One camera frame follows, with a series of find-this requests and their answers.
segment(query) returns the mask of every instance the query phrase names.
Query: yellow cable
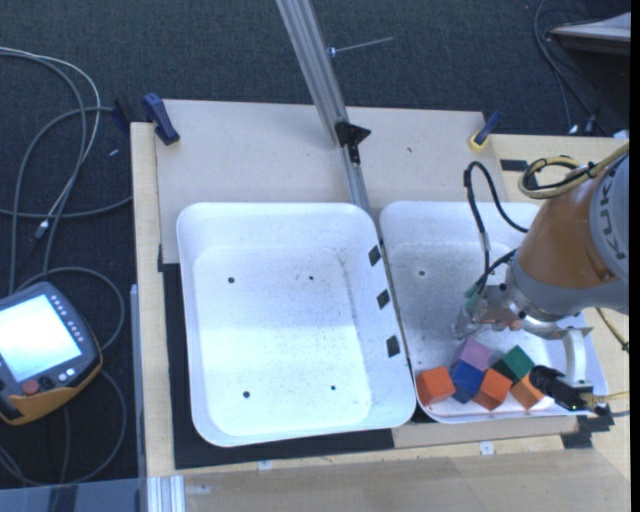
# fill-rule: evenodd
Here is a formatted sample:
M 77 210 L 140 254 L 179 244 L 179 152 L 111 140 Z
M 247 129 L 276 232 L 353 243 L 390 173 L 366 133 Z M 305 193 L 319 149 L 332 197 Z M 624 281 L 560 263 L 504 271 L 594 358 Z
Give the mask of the yellow cable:
M 601 403 L 610 402 L 611 400 L 619 400 L 621 398 L 629 398 L 629 391 L 620 391 L 618 393 L 612 393 L 610 395 L 592 395 L 591 393 L 583 393 L 580 395 L 587 407 L 593 409 L 596 405 Z
M 564 185 L 558 185 L 557 187 L 549 188 L 549 189 L 529 190 L 525 186 L 525 182 L 527 178 L 529 178 L 529 176 L 531 176 L 534 172 L 539 172 L 543 168 L 549 165 L 563 165 L 565 167 L 569 167 L 572 169 L 576 169 L 577 167 L 579 167 L 579 164 L 577 161 L 575 161 L 573 158 L 569 158 L 566 156 L 542 158 L 534 162 L 531 166 L 529 166 L 529 168 L 527 168 L 527 170 L 524 173 L 522 173 L 522 176 L 520 176 L 520 180 L 518 181 L 518 188 L 520 189 L 520 192 L 522 192 L 525 196 L 530 197 L 532 199 L 548 199 L 550 197 L 561 196 L 562 194 L 566 194 L 570 190 L 573 190 L 578 185 L 581 185 L 586 180 L 595 178 L 607 166 L 609 166 L 609 164 L 611 164 L 617 158 L 620 158 L 622 155 L 628 152 L 629 152 L 629 143 L 626 142 L 622 146 L 620 146 L 618 149 L 616 149 L 613 153 L 611 153 L 608 157 L 606 157 L 604 160 L 596 164 L 590 171 L 584 173 L 582 176 L 576 178 L 575 180 L 569 183 L 565 183 Z
M 611 334 L 613 334 L 613 337 L 618 340 L 618 342 L 622 346 L 622 349 L 625 350 L 626 352 L 629 352 L 629 340 L 626 340 L 624 338 L 622 333 L 616 328 L 615 325 L 613 325 L 613 322 L 609 319 L 607 315 L 605 315 L 602 309 L 596 308 L 596 312 L 600 315 L 600 318 L 602 318 L 602 321 L 605 323 L 605 325 L 607 326 Z

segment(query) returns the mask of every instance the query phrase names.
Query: blue block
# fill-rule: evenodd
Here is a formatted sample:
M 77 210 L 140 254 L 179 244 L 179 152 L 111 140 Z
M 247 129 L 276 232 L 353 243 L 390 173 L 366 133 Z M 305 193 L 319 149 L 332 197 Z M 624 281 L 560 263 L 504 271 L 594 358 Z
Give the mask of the blue block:
M 449 375 L 451 375 L 451 380 L 456 387 L 453 398 L 466 404 L 478 393 L 484 372 L 461 360 L 449 369 Z

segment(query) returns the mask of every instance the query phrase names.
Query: gray carpet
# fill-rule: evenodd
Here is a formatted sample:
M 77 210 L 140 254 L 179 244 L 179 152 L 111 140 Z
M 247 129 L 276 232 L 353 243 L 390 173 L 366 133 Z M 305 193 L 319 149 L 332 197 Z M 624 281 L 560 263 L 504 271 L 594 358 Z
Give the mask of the gray carpet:
M 593 133 L 628 129 L 629 56 L 545 48 L 534 38 L 566 22 L 630 11 L 630 0 L 317 0 L 327 44 L 336 48 L 393 37 L 391 42 L 339 52 L 334 67 L 347 105 L 481 111 L 498 110 L 498 133 L 564 135 L 595 115 Z M 54 0 L 0 2 L 0 45 L 63 59 L 95 81 L 102 103 L 127 101 L 144 120 L 140 100 L 164 98 L 310 103 L 310 96 L 276 4 L 272 0 Z M 77 74 L 83 101 L 91 90 Z M 0 57 L 0 208 L 10 210 L 29 144 L 56 116 L 77 108 L 69 87 L 52 70 L 29 60 Z M 71 175 L 80 147 L 79 116 L 56 126 L 25 169 L 20 211 L 46 212 Z M 131 194 L 128 140 L 103 116 L 100 131 L 67 204 L 68 212 L 100 208 Z M 105 351 L 105 368 L 127 400 L 122 447 L 91 480 L 137 474 L 133 365 L 128 294 L 135 283 L 130 204 L 60 222 L 49 268 L 81 266 L 113 280 L 127 316 Z M 21 218 L 16 284 L 42 271 L 47 237 L 30 240 L 41 218 Z M 9 289 L 11 217 L 0 216 L 0 289 Z M 119 319 L 117 298 L 84 273 L 51 276 L 76 303 L 99 339 Z M 68 431 L 62 412 L 24 427 L 0 425 L 0 446 L 24 475 L 43 482 L 82 479 L 109 456 L 120 429 L 120 409 L 108 383 L 96 380 L 68 408 L 70 459 L 62 474 Z M 0 487 L 21 485 L 0 468 Z

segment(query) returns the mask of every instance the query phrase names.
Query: black mat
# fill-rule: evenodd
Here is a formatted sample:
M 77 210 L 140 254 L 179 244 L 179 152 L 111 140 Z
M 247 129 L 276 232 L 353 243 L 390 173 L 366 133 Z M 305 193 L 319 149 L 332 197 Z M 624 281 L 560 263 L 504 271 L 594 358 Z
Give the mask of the black mat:
M 180 266 L 164 265 L 162 272 L 176 469 L 388 450 L 394 447 L 389 429 L 314 436 L 234 448 L 223 448 L 205 441 L 191 420 Z

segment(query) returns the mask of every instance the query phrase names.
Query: white plastic tray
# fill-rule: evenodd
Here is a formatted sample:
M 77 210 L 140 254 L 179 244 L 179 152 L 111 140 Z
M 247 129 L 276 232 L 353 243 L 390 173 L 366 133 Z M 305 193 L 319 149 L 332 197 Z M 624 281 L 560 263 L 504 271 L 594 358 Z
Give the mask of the white plastic tray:
M 238 446 L 410 418 L 413 381 L 393 304 L 379 304 L 389 285 L 370 259 L 378 237 L 365 212 L 198 203 L 180 214 L 177 238 L 204 439 Z
M 524 227 L 530 225 L 538 211 L 537 206 L 530 203 L 504 203 L 503 207 Z M 492 261 L 519 247 L 524 235 L 500 217 L 493 203 L 480 203 L 478 209 L 489 234 Z M 463 293 L 483 270 L 480 239 L 470 207 L 463 202 L 394 202 L 382 211 L 380 229 L 414 378 L 436 366 L 448 367 L 455 348 L 461 343 L 453 336 L 452 327 L 464 300 Z M 504 266 L 497 269 L 490 283 L 497 284 L 503 277 Z M 584 326 L 584 318 L 582 315 L 572 318 L 570 325 Z M 475 338 L 492 349 L 490 364 L 517 344 L 535 364 L 566 371 L 562 341 L 545 341 L 524 331 L 508 330 L 487 330 Z M 594 393 L 607 394 L 602 368 L 589 336 L 585 350 L 586 377 L 594 385 Z M 454 398 L 420 406 L 443 423 L 572 414 L 551 398 L 544 398 L 526 411 L 511 394 L 493 411 L 473 401 L 462 404 Z

